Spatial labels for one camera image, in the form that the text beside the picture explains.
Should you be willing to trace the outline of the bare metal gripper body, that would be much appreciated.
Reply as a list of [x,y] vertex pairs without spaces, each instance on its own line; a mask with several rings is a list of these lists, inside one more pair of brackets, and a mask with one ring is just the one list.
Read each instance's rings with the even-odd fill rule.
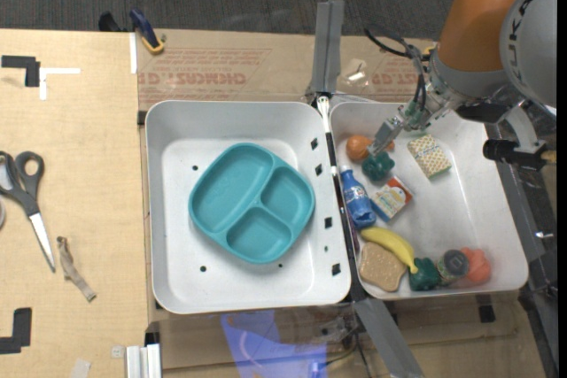
[[398,108],[396,118],[405,131],[424,131],[434,121],[443,118],[459,98],[447,86],[432,79],[427,73],[417,77],[417,87],[411,99]]

